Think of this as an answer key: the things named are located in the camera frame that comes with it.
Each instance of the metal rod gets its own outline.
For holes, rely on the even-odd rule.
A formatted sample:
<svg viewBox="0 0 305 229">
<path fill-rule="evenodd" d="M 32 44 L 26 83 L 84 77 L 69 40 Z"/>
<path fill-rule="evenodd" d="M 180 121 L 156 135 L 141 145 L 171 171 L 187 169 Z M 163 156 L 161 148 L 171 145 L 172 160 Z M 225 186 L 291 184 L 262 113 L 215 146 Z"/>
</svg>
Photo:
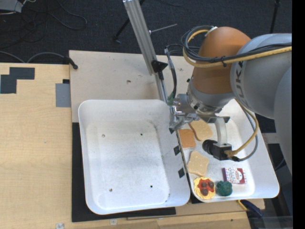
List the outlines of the metal rod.
<svg viewBox="0 0 305 229">
<path fill-rule="evenodd" d="M 177 25 L 177 24 L 169 25 L 169 26 L 165 26 L 165 27 L 153 30 L 153 31 L 149 31 L 149 34 L 152 34 L 153 32 L 156 32 L 156 31 L 160 31 L 160 30 L 164 30 L 164 29 L 170 28 L 170 27 L 175 26 L 175 25 Z"/>
<path fill-rule="evenodd" d="M 159 78 L 158 73 L 154 72 L 152 67 L 152 62 L 154 60 L 157 60 L 157 56 L 153 48 L 153 43 L 149 31 L 147 29 L 147 25 L 143 16 L 139 0 L 123 0 L 123 3 L 126 8 L 130 22 L 132 24 L 132 28 L 137 38 L 141 52 L 143 54 L 148 72 L 150 75 L 155 75 L 159 97 L 161 100 L 167 103 L 167 92 L 165 89 L 164 82 L 162 79 Z"/>
</svg>

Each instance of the wooden table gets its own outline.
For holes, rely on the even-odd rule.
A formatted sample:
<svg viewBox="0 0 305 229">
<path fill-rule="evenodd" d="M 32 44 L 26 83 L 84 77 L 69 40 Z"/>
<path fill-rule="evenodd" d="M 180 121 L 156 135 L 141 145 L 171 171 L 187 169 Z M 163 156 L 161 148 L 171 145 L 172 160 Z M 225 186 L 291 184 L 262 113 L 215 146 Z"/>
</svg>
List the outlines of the wooden table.
<svg viewBox="0 0 305 229">
<path fill-rule="evenodd" d="M 35 79 L 18 79 L 16 93 L 0 94 L 1 229 L 251 228 L 236 201 L 188 203 L 163 218 L 72 222 L 71 107 L 58 107 L 55 94 L 70 66 L 0 63 L 0 75 L 10 67 L 35 68 Z M 251 201 L 264 209 L 263 199 Z"/>
</svg>

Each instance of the white plate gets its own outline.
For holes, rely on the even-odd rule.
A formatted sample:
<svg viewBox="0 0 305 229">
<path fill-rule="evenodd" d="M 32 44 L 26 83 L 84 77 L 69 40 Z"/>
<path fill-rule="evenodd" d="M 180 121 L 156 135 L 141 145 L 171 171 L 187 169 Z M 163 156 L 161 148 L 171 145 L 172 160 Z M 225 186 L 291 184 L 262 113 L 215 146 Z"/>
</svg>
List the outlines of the white plate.
<svg viewBox="0 0 305 229">
<path fill-rule="evenodd" d="M 169 107 L 160 100 L 87 100 L 79 107 L 85 196 L 96 214 L 175 207 L 190 197 Z"/>
<path fill-rule="evenodd" d="M 231 100 L 221 111 L 219 116 L 229 116 L 230 120 L 226 124 L 227 142 L 232 145 L 232 150 L 236 150 L 252 135 L 253 129 L 248 118 L 235 100 Z M 209 139 L 217 141 L 217 132 L 214 124 L 209 124 L 213 136 Z M 246 184 L 233 184 L 233 192 L 230 196 L 224 197 L 217 193 L 212 199 L 202 199 L 194 192 L 193 181 L 198 177 L 194 174 L 189 174 L 191 189 L 194 196 L 202 202 L 217 202 L 224 200 L 238 200 L 251 198 L 274 198 L 279 193 L 279 184 L 274 172 L 269 154 L 267 152 L 262 134 L 260 130 L 258 135 L 258 147 L 253 156 L 241 162 L 231 160 L 220 161 L 212 155 L 205 152 L 202 148 L 202 143 L 197 140 L 196 147 L 183 148 L 183 154 L 186 163 L 190 159 L 190 153 L 194 150 L 198 151 L 203 156 L 209 159 L 209 165 L 206 177 L 209 177 L 216 185 L 219 181 L 224 181 L 222 168 L 235 167 L 242 168 L 246 174 Z M 255 146 L 255 139 L 240 151 L 236 156 L 239 158 L 246 157 L 250 154 Z"/>
</svg>

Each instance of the wooden panel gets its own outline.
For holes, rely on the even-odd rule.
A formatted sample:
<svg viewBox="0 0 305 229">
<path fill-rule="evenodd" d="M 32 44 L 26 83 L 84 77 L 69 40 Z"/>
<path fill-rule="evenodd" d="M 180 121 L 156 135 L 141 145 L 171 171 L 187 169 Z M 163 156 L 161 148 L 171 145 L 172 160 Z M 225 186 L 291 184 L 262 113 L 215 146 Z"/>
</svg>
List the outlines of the wooden panel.
<svg viewBox="0 0 305 229">
<path fill-rule="evenodd" d="M 71 68 L 72 121 L 78 122 L 78 107 L 88 99 L 159 99 L 155 77 L 149 75 L 142 54 L 70 51 L 69 56 L 79 66 Z M 165 55 L 158 60 L 167 62 Z M 176 68 L 177 93 L 186 93 L 186 80 L 193 66 L 181 56 L 173 56 Z M 163 70 L 169 95 L 173 77 L 169 67 Z"/>
<path fill-rule="evenodd" d="M 212 205 L 202 203 L 178 207 L 179 216 L 166 219 L 121 218 L 116 220 L 117 226 L 110 226 L 108 219 L 72 223 L 71 108 L 56 107 L 55 96 L 55 84 L 69 79 L 70 68 L 0 63 L 0 73 L 8 74 L 9 67 L 35 67 L 35 79 L 18 80 L 16 94 L 0 94 L 1 228 L 54 229 L 56 223 L 64 223 L 67 229 L 130 228 L 131 225 L 154 229 L 202 220 L 226 225 L 231 219 L 248 223 L 246 213 L 235 201 L 213 205 L 213 216 L 190 214 L 210 214 L 211 210 L 206 209 Z"/>
</svg>

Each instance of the black mat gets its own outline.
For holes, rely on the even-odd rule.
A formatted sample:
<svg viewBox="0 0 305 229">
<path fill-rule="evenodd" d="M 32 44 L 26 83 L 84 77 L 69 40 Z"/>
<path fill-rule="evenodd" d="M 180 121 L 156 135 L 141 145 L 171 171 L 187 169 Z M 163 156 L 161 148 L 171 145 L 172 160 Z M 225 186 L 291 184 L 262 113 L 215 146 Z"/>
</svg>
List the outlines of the black mat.
<svg viewBox="0 0 305 229">
<path fill-rule="evenodd" d="M 72 222 L 142 216 L 175 215 L 176 209 L 157 208 L 141 211 L 97 215 L 86 204 L 79 123 L 72 123 Z"/>
</svg>

